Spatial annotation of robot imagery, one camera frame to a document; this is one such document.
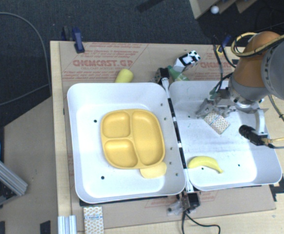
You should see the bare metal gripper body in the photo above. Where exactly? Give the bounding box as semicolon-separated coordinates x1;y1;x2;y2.
212;88;260;114

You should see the white packet with orange pattern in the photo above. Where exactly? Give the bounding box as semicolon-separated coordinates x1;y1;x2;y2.
203;111;231;135
83;205;105;234

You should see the thin black and white rod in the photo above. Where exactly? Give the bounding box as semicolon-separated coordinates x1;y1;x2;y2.
164;78;191;193

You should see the white plastic tray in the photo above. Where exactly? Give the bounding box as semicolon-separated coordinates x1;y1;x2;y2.
67;82;187;204
168;80;283;192

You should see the green bottle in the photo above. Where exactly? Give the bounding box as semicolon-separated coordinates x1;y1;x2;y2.
167;65;190;81

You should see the black and white carton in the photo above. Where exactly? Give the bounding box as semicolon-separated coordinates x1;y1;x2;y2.
173;50;202;73

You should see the yellow banana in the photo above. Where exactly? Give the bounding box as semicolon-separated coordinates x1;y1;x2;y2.
187;156;224;175

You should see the yellow divided plate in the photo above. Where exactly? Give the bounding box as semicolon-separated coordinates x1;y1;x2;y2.
100;109;166;170

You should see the brown cardboard board red print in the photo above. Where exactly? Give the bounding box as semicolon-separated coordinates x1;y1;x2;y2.
59;41;277;230

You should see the pale yellow flat biscuit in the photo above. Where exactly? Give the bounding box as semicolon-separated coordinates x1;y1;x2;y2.
140;161;167;179

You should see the yellow cylinder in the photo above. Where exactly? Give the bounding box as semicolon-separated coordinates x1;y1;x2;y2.
115;68;134;83

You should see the black cylinder on white bracket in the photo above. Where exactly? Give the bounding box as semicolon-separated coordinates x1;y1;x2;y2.
239;107;269;146

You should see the black block with thin wires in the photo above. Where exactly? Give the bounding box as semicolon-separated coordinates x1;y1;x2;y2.
167;191;201;215
151;67;170;85

